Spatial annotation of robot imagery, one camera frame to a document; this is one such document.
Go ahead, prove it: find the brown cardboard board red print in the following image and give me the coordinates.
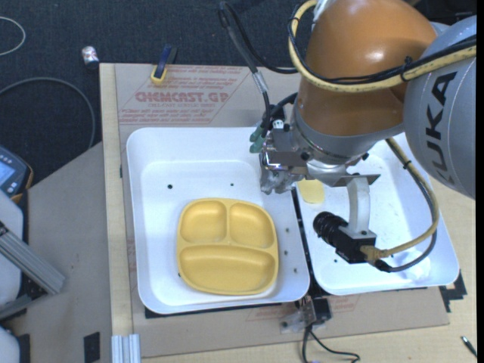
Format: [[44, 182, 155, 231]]
[[98, 63, 451, 358]]

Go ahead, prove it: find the white crumpled plastic piece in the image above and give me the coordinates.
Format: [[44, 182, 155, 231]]
[[399, 254, 433, 281]]

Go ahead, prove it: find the yellow divided plate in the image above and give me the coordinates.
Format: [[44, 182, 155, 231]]
[[175, 197, 281, 296]]

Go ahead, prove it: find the black cylinder on white bracket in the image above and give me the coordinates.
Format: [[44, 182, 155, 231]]
[[312, 178, 378, 265]]

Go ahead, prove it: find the silver can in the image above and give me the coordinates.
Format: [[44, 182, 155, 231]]
[[80, 45, 101, 70]]

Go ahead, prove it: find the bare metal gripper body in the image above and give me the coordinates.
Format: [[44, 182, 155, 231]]
[[259, 126, 357, 183]]

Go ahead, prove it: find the white plastic tray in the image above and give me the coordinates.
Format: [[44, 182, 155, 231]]
[[126, 126, 312, 315], [293, 132, 461, 296]]

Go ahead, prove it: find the thin black rod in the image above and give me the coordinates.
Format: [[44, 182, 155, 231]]
[[291, 189, 314, 300]]

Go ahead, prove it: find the black pen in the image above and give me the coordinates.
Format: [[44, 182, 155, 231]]
[[461, 335, 477, 357]]

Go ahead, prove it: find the pale yellow round biscuit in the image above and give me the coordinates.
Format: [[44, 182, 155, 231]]
[[296, 179, 326, 206]]

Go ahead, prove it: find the black block with thin wires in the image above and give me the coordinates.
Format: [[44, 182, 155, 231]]
[[280, 296, 333, 334]]

